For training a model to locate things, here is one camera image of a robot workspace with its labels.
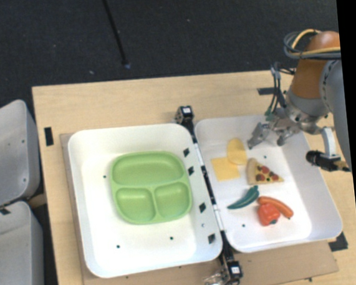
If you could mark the pale yellow potato chip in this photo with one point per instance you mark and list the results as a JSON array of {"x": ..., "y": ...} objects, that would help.
[{"x": 236, "y": 152}]

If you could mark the pizza slice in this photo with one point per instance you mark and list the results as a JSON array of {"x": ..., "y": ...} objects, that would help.
[{"x": 259, "y": 174}]

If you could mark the orange bell pepper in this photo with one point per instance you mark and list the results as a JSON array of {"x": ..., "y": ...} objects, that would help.
[{"x": 268, "y": 214}]

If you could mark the orange carrot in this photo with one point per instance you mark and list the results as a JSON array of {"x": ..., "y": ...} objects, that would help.
[{"x": 279, "y": 205}]

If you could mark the yellow cheese slice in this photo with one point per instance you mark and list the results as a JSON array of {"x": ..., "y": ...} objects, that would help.
[{"x": 223, "y": 170}]

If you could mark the black cylinder on white bracket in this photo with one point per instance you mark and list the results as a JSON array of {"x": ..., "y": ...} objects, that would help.
[{"x": 322, "y": 158}]

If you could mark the white plastic tray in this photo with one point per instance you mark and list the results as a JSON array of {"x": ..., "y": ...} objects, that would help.
[
  {"x": 144, "y": 248},
  {"x": 301, "y": 189}
]

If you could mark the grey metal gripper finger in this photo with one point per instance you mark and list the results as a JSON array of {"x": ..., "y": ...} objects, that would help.
[
  {"x": 258, "y": 135},
  {"x": 285, "y": 135}
]

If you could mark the thin black and white rod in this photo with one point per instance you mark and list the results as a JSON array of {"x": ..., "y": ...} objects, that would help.
[{"x": 207, "y": 183}]

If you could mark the green divided plate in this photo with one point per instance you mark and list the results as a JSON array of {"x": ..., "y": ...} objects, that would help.
[{"x": 146, "y": 173}]

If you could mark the green chili pepper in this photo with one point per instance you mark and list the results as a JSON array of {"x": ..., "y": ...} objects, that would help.
[{"x": 244, "y": 198}]

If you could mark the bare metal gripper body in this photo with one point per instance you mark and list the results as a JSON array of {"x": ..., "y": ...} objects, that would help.
[{"x": 299, "y": 122}]

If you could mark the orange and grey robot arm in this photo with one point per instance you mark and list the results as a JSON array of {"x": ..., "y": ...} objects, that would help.
[{"x": 310, "y": 72}]

